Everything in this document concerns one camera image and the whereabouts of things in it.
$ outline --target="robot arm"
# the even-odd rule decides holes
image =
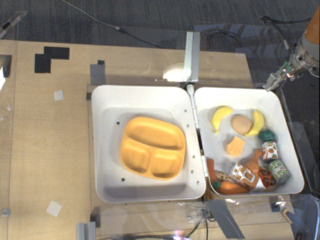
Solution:
[[[320,6],[299,39],[289,61],[286,61],[275,73],[270,74],[263,86],[266,91],[276,89],[281,82],[287,79],[293,81],[306,70],[313,76],[319,77],[319,16]]]

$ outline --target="white plastic tray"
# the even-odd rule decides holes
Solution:
[[[255,149],[262,148],[257,136],[244,137],[232,129],[231,119],[234,115],[242,114],[253,122],[253,110],[257,109],[264,116],[264,128],[275,133],[279,159],[287,167],[291,178],[273,191],[250,191],[242,194],[243,196],[297,194],[302,191],[304,187],[302,171],[280,101],[273,92],[267,92],[264,89],[203,87],[195,92],[194,99],[204,155],[214,159],[215,170],[228,174],[235,163],[244,165],[253,157]],[[233,112],[221,121],[219,133],[214,133],[211,119],[216,109],[221,106],[230,106]],[[232,157],[225,150],[227,143],[234,136],[245,141],[243,152],[238,157]],[[268,168],[262,160],[259,164]]]
[[[177,87],[102,85],[92,93],[95,183],[107,203],[187,200],[201,197],[206,181],[190,97]],[[180,174],[170,180],[143,177],[126,170],[120,144],[127,122],[137,116],[178,126],[186,137]]]

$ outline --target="round brown bread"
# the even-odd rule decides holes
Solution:
[[[246,116],[238,114],[232,118],[231,126],[236,133],[244,135],[250,131],[252,122]]]

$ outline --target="green can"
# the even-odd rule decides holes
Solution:
[[[269,170],[275,179],[275,182],[282,184],[290,178],[290,174],[285,167],[284,163],[280,160],[274,160],[269,164]]]

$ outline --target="brown bottle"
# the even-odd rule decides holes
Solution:
[[[253,174],[258,174],[259,173],[259,162],[258,159],[259,157],[262,155],[262,151],[256,149],[254,151],[254,156],[253,158],[247,162],[244,167],[246,167],[247,169],[249,169]]]

